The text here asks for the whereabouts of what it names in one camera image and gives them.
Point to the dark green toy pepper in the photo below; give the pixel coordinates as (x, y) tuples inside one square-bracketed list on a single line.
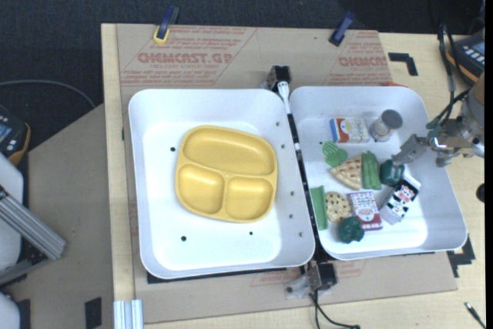
[(391, 173)]

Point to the white red and blue carton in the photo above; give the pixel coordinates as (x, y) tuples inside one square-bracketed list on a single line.
[(348, 130)]

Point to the dark green toy broccoli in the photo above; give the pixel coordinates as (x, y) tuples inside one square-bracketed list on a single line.
[(351, 230)]

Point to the toy pizza slice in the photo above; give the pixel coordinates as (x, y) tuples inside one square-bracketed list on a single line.
[(348, 173)]

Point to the black and white cow carton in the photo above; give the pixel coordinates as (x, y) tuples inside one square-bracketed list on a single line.
[(400, 200)]

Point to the green toy beans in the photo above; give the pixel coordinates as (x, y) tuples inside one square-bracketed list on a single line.
[(370, 171)]

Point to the green toy celery stick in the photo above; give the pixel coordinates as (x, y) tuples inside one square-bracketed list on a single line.
[(319, 208)]

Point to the light green toy lettuce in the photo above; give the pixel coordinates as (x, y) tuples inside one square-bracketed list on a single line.
[(334, 154)]

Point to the white plastic tray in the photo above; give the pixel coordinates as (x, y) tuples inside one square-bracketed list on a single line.
[(427, 212), (215, 246)]

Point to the small can with grey lid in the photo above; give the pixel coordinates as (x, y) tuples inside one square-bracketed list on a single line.
[(385, 127)]

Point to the yellow divided plate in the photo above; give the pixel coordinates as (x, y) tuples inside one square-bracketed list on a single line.
[(227, 173)]

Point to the brown cardboard board red print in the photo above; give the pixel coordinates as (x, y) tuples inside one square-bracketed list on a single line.
[(239, 50)]

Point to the tan toy biscuit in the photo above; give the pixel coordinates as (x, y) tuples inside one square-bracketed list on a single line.
[(337, 207)]

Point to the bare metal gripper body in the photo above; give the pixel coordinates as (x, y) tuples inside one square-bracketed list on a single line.
[(456, 142)]

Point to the thin black and white rod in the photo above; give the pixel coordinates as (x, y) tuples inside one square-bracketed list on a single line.
[(285, 98)]

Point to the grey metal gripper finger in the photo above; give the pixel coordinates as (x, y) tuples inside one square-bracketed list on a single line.
[(402, 158), (415, 144)]

